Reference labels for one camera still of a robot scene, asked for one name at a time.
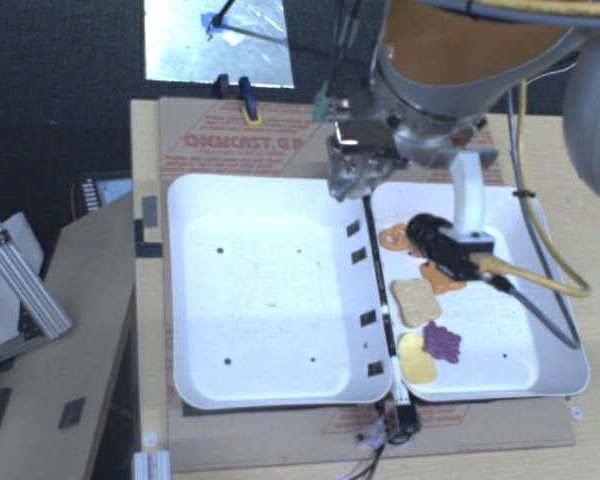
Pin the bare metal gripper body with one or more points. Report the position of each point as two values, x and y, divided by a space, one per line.
365 140

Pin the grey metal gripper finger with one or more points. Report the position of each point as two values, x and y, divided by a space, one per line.
372 173
341 175

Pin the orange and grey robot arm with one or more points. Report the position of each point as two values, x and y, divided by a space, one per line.
470 43

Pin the orange pretzel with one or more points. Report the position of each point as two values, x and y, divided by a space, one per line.
391 239

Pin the brown cardboard board red print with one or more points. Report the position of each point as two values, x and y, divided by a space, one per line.
260 140

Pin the thin black and white rod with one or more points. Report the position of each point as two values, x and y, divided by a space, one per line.
381 288

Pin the orange flat toy food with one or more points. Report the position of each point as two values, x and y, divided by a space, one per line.
442 284

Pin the tan bread slice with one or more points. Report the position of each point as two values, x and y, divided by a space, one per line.
416 302

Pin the white plastic tray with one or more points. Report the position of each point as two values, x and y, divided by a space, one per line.
490 328
260 298

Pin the purple grapes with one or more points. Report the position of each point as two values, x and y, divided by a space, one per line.
442 343

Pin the yellow flat toy food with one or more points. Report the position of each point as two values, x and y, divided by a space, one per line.
416 363

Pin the black cylinder on white bracket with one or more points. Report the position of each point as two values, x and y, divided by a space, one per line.
445 250

